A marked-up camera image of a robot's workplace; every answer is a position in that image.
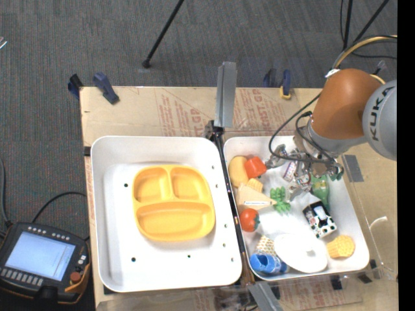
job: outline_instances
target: wooden table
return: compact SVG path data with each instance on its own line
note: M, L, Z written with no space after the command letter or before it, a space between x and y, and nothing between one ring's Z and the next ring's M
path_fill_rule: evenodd
M215 118L215 87L113 87L120 101L111 105L97 87L80 89L80 107L85 169L88 186L89 227L97 310L145 310L166 300L169 310L215 310L215 290L154 292L151 294L106 294L99 278L90 146L105 135L151 135L199 137ZM320 89L292 89L290 100L279 97L279 89L237 88L233 134L272 135L274 130ZM281 135L294 133L293 122ZM343 289L327 289L327 282L308 281L279 285L284 310L397 310L397 166L379 156L368 144L350 149L339 161L350 174L344 175L350 198L377 266L358 277L342 278ZM353 171L362 182L353 180ZM239 294L232 287L220 294Z

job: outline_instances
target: black pole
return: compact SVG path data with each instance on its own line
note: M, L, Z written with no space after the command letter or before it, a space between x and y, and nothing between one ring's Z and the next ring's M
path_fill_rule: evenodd
M366 26L363 28L362 32L356 37L354 43L356 41L358 41L363 34L366 32L366 30L368 30L368 28L370 27L370 25L373 23L373 21L375 20L375 18L379 15L379 13L382 11L382 9L386 6L386 4L389 2L389 0L384 0L382 2L382 4L379 6L379 8L376 10L376 13L372 16L372 18L369 20L369 22L366 24Z
M353 6L353 0L349 0L348 4L348 15L346 18L346 29L344 31L344 40L343 40L343 51L348 46L348 40L349 40L349 29L350 29L350 19L351 19L351 8Z
M160 44L160 42L163 39L163 37L164 37L165 33L167 32L167 30L169 29L170 24L173 22L173 19L176 16L177 12L179 11L180 7L182 6L183 2L184 2L184 0L179 0L176 7L174 8L173 13L170 15L169 19L167 20L163 30L161 31L161 34L157 38L153 48L151 49L150 53L148 54L147 59L145 59L144 62L142 63L144 68L149 68L150 67L150 60L151 60L153 54L156 52L156 49L157 49L158 45Z

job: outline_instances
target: yellow plate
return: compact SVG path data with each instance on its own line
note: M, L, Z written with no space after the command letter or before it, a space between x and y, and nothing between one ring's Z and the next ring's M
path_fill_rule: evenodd
M195 168L143 168L134 177L132 190L137 227L152 240L193 240L206 236L215 225L208 182Z

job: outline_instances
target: button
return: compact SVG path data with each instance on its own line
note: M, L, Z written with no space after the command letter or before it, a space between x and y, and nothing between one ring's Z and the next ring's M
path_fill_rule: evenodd
M73 284L76 284L76 283L80 282L82 276L81 276L81 274L79 274L79 272L74 271L74 272L71 273L69 278L71 279L71 282Z

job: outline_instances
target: gray carpet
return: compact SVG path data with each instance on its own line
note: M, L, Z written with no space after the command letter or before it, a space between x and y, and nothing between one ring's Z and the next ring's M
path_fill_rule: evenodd
M353 0L349 45L384 0ZM291 87L322 87L343 49L348 0L185 0L151 59L178 0L0 0L0 157L12 222L32 220L59 192L86 191L79 101L67 90L77 74L92 86L102 71L113 86L216 86L217 68L236 62L238 87L261 87L270 68L291 71ZM397 0L364 33L397 34ZM397 76L396 43L376 43L342 67ZM38 222L88 235L85 198L65 196ZM5 231L2 221L0 231ZM41 310L0 292L1 311ZM94 310L91 281L75 306Z

